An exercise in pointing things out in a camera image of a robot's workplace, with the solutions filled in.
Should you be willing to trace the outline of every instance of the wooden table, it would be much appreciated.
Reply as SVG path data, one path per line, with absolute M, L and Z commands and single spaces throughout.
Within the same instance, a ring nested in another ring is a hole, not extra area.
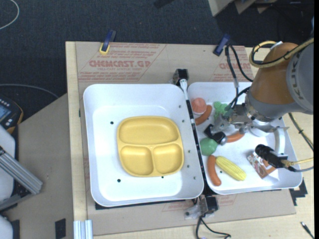
M 268 50 L 263 49 L 259 52 L 262 60 Z M 75 221 L 84 221 L 88 219 L 86 206 L 86 193 L 84 181 L 84 166 L 82 152 L 82 136 L 81 121 L 79 118 L 79 93 L 78 93 L 78 76 L 77 76 L 77 59 L 75 42 L 66 42 L 66 65 L 67 65 L 67 82 L 68 82 L 68 104 L 69 104 L 69 121 L 70 121 L 70 148 L 71 148 L 71 165 L 72 165 L 72 190 L 73 190 L 73 215 Z M 313 141 L 313 116 L 296 114 L 298 123 L 304 129 L 305 133 Z M 298 134 L 289 117 L 284 117 L 285 123 L 290 128 L 290 138 L 297 154 L 298 159 L 305 159 L 313 156 L 313 152 Z M 313 170 L 303 174 L 308 194 L 304 198 L 297 199 L 295 215 L 279 216 L 270 218 L 260 218 L 242 221 L 232 221 L 211 224 L 215 231 L 226 232 L 232 235 L 232 238 L 259 238 L 259 239 L 281 239 L 281 238 L 310 238 L 306 231 L 302 228 L 300 222 L 308 225 L 309 229 L 314 233 L 315 212 L 314 212 L 314 172 Z M 183 226 L 177 228 L 166 228 L 158 230 L 149 230 L 141 232 L 113 234 L 104 236 L 95 236 L 98 239 L 193 239 L 194 226 Z M 200 227 L 199 234 L 201 237 L 217 238 L 204 226 Z

